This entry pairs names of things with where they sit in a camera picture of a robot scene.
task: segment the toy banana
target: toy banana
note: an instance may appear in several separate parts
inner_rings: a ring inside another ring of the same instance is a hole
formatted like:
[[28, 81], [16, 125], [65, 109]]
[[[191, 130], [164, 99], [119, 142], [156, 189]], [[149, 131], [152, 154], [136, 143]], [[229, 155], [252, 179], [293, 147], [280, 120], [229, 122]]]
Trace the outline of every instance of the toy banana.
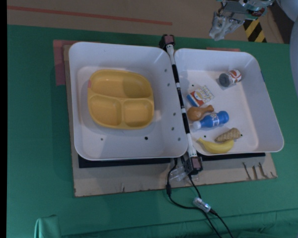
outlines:
[[202, 138], [198, 139], [198, 142], [202, 143], [205, 149], [210, 153], [227, 153], [234, 146], [234, 140], [227, 140], [223, 143], [215, 143], [205, 141]]

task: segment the green table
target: green table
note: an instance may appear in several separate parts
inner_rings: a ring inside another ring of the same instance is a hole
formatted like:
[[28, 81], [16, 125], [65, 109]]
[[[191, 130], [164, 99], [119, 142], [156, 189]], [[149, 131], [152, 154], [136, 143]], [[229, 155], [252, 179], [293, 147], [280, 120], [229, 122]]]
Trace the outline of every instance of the green table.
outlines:
[[[7, 238], [34, 237], [38, 219], [41, 225], [51, 221], [48, 227], [64, 238], [216, 237], [201, 212], [173, 205], [164, 190], [74, 197], [66, 87], [56, 86], [53, 40], [156, 47], [160, 38], [7, 26]], [[176, 36], [175, 47], [240, 48], [258, 60], [285, 140], [283, 150], [272, 154], [278, 178], [206, 185], [199, 191], [235, 237], [296, 237], [298, 99], [289, 46]], [[174, 189], [172, 195], [188, 206], [196, 196], [191, 187]], [[212, 221], [225, 233], [218, 219]]]

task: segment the bottle cap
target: bottle cap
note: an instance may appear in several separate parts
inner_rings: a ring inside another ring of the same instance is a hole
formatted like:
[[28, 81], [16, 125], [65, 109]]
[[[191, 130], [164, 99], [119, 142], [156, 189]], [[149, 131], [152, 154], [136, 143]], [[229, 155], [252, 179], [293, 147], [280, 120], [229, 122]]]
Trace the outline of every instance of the bottle cap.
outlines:
[[193, 128], [195, 128], [195, 129], [200, 129], [200, 128], [201, 128], [201, 123], [200, 123], [200, 121], [195, 121], [195, 122], [193, 122]]

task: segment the hazard stripe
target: hazard stripe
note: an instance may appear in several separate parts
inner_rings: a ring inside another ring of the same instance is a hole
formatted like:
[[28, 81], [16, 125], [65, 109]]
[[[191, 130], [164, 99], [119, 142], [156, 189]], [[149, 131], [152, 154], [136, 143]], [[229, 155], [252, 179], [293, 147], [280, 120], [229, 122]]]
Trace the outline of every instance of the hazard stripe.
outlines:
[[244, 30], [247, 36], [248, 41], [250, 42], [267, 42], [262, 26], [259, 22], [259, 19], [256, 20], [245, 20]]

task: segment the toy can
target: toy can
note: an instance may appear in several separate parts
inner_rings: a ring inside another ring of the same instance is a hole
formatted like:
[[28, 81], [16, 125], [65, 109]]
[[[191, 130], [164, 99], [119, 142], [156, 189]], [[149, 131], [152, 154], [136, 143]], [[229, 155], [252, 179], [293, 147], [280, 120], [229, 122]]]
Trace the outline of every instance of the toy can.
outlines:
[[242, 79], [242, 74], [238, 69], [230, 70], [222, 73], [219, 77], [220, 84], [224, 87], [229, 87]]

